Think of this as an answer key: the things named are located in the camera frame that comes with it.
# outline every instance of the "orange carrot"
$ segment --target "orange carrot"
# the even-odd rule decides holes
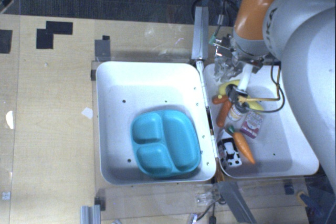
[[[227,116],[227,113],[229,113],[229,110],[231,108],[232,104],[230,102],[229,99],[227,99],[224,103],[223,103],[223,106],[217,116],[217,120],[216,120],[216,123],[217,123],[217,126],[219,128],[222,128],[224,126],[224,123],[225,123],[225,120],[226,120],[226,116]]]
[[[212,103],[213,104],[223,104],[227,99],[228,99],[227,95],[225,96],[217,95],[212,98]]]
[[[245,137],[242,135],[242,133],[234,132],[232,134],[233,140],[235,141],[235,144],[238,148],[238,150],[252,163],[256,164],[256,161],[253,158],[252,152],[250,150],[250,147],[247,144],[247,141]]]

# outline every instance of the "wooden table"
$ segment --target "wooden table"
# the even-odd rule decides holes
[[[72,22],[73,33],[54,35],[54,49],[36,49],[36,29],[45,29],[47,20]],[[117,60],[177,56],[187,61],[193,26],[1,15],[0,29],[13,30],[11,53],[0,55],[0,97],[11,108],[1,104],[0,113],[14,111],[13,130],[1,115],[0,167],[7,167],[8,174],[0,174],[0,190],[10,191],[11,197],[0,203],[0,223],[79,223],[80,207],[92,206],[96,194],[93,124],[82,114],[85,108],[92,109],[95,39],[110,36],[112,58]],[[252,213],[263,223],[308,223],[295,197],[287,205],[284,197],[263,194],[264,201],[283,202],[279,206],[270,202],[264,208],[259,204]],[[151,211],[146,204],[142,208],[144,216]],[[236,223],[227,206],[217,210],[224,211],[217,214],[217,223]],[[186,223],[187,219],[186,212],[125,218],[122,223]]]

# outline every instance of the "plastic tray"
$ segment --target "plastic tray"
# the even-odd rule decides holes
[[[152,177],[171,177],[196,169],[201,151],[190,119],[177,110],[148,112],[131,127],[132,145],[141,171]]]

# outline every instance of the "blue plate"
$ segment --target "blue plate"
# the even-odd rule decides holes
[[[193,171],[201,150],[190,119],[177,110],[141,114],[131,125],[136,162],[151,177],[171,177]]]

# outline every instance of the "blue divided dish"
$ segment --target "blue divided dish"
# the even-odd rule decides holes
[[[201,150],[190,119],[177,110],[159,110],[134,119],[131,138],[136,162],[151,177],[171,177],[193,171]]]

